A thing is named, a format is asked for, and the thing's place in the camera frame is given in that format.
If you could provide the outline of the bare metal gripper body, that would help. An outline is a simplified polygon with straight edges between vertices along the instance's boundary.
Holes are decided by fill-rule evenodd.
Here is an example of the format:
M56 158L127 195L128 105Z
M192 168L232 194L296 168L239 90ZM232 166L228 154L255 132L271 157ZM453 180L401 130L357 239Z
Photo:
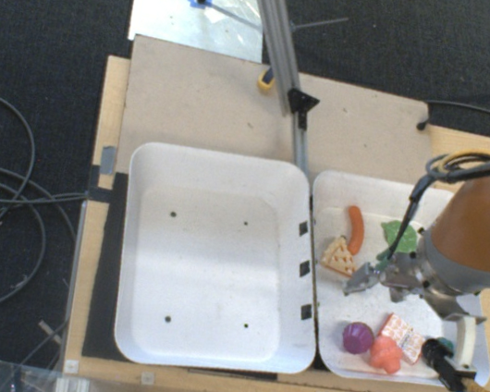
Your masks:
M379 280L384 287L406 288L426 300L442 296L442 282L435 269L419 253L393 254Z

